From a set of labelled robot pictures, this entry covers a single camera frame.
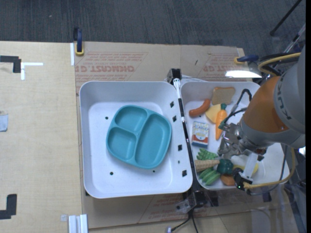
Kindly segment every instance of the toy carrot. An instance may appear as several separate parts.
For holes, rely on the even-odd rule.
[[[227,111],[225,110],[226,107],[227,105],[225,103],[222,103],[221,110],[217,113],[217,116],[216,116],[216,130],[215,130],[216,140],[219,139],[220,135],[223,132],[223,130],[219,128],[219,125],[227,117]]]

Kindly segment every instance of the small box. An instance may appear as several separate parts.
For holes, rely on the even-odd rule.
[[[208,124],[194,121],[192,125],[191,143],[196,146],[207,148],[208,146]]]

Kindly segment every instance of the toy sausage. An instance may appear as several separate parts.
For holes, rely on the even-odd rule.
[[[200,114],[203,114],[210,106],[210,99],[205,99],[203,104],[196,109],[189,110],[190,117],[196,117]]]

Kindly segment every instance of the black bracket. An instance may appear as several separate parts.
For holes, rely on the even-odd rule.
[[[6,210],[0,210],[0,219],[11,219],[16,215],[17,194],[10,194],[6,198]]]
[[[0,56],[0,62],[13,63],[13,72],[20,73],[21,59],[18,56]]]

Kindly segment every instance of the white tape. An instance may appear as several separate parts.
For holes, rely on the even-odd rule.
[[[74,44],[70,43],[71,65],[74,66]]]
[[[20,79],[25,80],[25,66],[43,66],[42,62],[22,62],[20,63]]]

